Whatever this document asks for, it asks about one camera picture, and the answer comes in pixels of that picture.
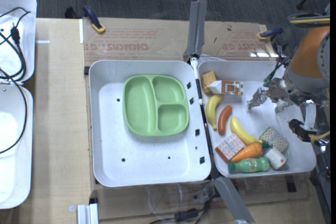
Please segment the toy sausage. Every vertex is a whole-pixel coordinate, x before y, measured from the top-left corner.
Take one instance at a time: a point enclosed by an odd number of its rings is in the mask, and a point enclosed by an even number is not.
[[[218,132],[220,135],[224,135],[225,129],[226,129],[226,121],[229,115],[232,112],[232,106],[227,105],[224,107],[224,109],[221,111],[218,117]]]

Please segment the packaged snack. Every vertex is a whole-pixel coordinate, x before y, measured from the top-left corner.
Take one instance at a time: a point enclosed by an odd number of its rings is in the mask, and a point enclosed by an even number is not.
[[[280,134],[278,134],[272,127],[268,127],[262,135],[260,140],[267,141],[269,145],[275,147],[278,151],[283,153],[288,147],[288,142]]]

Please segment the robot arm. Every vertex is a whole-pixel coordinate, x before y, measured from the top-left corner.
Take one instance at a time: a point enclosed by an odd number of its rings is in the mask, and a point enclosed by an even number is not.
[[[286,65],[282,78],[272,78],[266,85],[267,90],[259,88],[247,102],[248,108],[263,104],[267,97],[277,103],[276,112],[288,105],[305,106],[305,123],[293,119],[289,127],[303,141],[311,141],[310,135],[317,133],[314,100],[320,99],[321,93],[330,87],[330,26],[310,29]]]

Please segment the green plate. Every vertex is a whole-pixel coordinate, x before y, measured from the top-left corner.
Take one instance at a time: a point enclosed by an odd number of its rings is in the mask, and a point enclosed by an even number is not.
[[[182,84],[162,75],[130,77],[123,87],[126,124],[135,134],[166,136],[181,133],[189,123]]]

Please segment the food package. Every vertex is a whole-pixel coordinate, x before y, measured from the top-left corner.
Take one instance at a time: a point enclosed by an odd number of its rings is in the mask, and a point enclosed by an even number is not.
[[[214,94],[243,95],[243,83],[239,81],[216,80],[207,88]]]
[[[245,147],[245,144],[239,139],[235,133],[230,133],[225,139],[215,148],[215,151],[226,162],[229,162],[233,156]]]

